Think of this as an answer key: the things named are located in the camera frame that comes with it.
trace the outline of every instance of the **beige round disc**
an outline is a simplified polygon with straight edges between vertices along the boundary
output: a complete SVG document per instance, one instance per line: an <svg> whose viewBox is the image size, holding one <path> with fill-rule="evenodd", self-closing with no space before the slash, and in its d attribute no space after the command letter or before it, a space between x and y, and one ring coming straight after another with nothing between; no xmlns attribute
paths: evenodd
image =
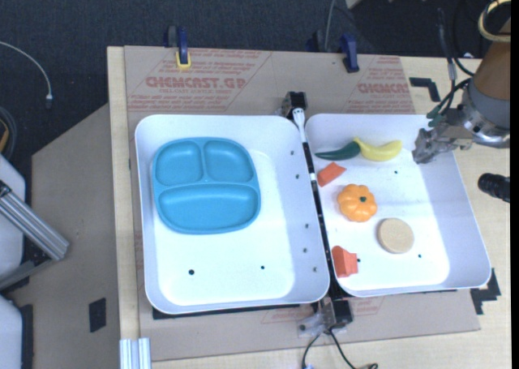
<svg viewBox="0 0 519 369"><path fill-rule="evenodd" d="M393 254L403 254L414 244L413 230L404 221L395 217L380 222L376 236L382 248Z"/></svg>

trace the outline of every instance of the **yellow banana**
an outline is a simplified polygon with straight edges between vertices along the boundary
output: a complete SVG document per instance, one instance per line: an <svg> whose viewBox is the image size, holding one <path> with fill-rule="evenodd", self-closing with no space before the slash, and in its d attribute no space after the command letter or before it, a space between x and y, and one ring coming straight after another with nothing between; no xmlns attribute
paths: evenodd
<svg viewBox="0 0 519 369"><path fill-rule="evenodd" d="M391 160L402 150L402 142L399 139L395 139L378 147L364 143L358 137L354 138L354 142L360 147L361 154L366 159L373 161Z"/></svg>

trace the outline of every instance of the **blue plate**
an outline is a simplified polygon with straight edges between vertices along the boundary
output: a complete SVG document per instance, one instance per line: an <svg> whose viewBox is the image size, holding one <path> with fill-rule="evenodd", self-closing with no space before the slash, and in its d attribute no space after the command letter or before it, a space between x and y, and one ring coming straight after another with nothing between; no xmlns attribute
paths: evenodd
<svg viewBox="0 0 519 369"><path fill-rule="evenodd" d="M152 183L159 216L183 234L240 230L260 212L251 156L230 139L197 137L164 144L153 158Z"/></svg>

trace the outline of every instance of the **pumpkin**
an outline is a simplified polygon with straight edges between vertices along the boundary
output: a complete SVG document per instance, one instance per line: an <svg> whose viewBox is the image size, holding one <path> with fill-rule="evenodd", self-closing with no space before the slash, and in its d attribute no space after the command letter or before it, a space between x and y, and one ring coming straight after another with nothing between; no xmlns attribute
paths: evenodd
<svg viewBox="0 0 519 369"><path fill-rule="evenodd" d="M365 222L375 215L377 204L367 186L349 184L337 196L341 213L351 221Z"/></svg>

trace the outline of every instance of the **green cucumber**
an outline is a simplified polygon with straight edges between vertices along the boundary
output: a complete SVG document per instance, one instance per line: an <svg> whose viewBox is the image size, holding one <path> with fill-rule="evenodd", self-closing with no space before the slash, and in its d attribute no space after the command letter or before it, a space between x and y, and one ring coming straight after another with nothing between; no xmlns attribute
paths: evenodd
<svg viewBox="0 0 519 369"><path fill-rule="evenodd" d="M352 141L343 148L334 150L332 152L317 152L315 155L325 160L348 160L354 158L360 153L360 146Z"/></svg>

